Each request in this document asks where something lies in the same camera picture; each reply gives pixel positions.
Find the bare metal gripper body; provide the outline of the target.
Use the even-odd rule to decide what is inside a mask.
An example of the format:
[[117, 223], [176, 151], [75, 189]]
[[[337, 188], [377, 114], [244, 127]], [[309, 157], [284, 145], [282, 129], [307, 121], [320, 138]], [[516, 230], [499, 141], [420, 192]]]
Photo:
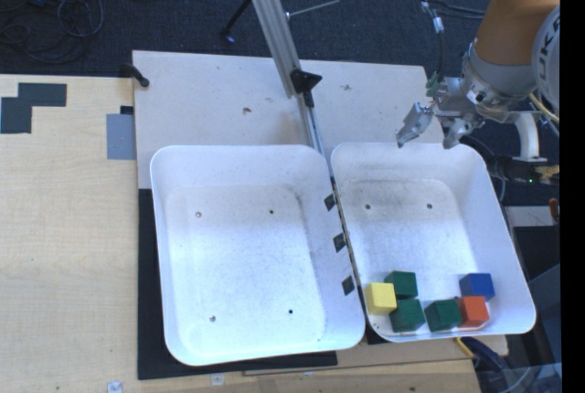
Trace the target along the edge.
[[435, 114], [449, 130], [474, 130], [488, 112], [502, 108], [502, 99], [475, 76], [444, 77], [431, 86]]

